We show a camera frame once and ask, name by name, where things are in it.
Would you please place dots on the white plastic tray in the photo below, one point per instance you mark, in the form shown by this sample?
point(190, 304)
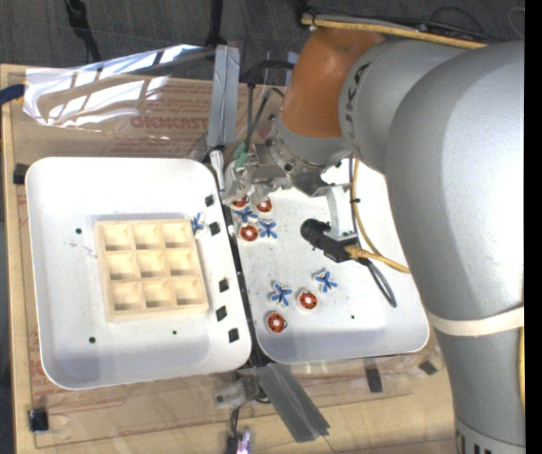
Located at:
point(62, 253)
point(346, 329)

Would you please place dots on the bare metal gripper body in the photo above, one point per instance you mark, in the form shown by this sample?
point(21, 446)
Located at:
point(275, 168)

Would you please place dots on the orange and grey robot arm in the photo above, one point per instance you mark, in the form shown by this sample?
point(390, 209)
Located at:
point(441, 168)

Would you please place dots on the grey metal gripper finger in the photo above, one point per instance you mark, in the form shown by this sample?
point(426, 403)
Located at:
point(263, 193)
point(238, 185)

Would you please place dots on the pale wooden grid box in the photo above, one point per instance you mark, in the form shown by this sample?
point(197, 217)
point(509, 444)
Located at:
point(152, 270)

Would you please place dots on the black cylinder on white bracket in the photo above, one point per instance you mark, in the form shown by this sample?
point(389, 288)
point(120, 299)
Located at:
point(320, 237)

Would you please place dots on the blue cross piece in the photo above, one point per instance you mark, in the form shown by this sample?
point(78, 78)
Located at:
point(198, 223)
point(281, 294)
point(326, 281)
point(245, 214)
point(267, 229)

